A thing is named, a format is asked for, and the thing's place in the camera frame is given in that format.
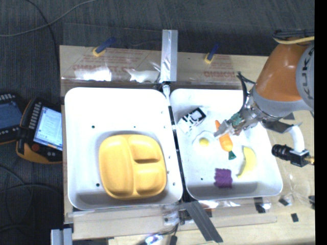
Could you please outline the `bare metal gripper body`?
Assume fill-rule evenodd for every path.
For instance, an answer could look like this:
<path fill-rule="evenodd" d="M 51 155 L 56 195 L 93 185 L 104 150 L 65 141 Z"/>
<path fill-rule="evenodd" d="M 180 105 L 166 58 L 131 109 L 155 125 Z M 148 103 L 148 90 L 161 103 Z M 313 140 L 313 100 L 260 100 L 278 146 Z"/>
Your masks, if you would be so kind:
<path fill-rule="evenodd" d="M 267 114 L 262 111 L 255 102 L 246 102 L 241 109 L 233 114 L 227 121 L 230 123 L 231 129 L 248 130 L 255 127 L 263 119 L 267 118 Z"/>

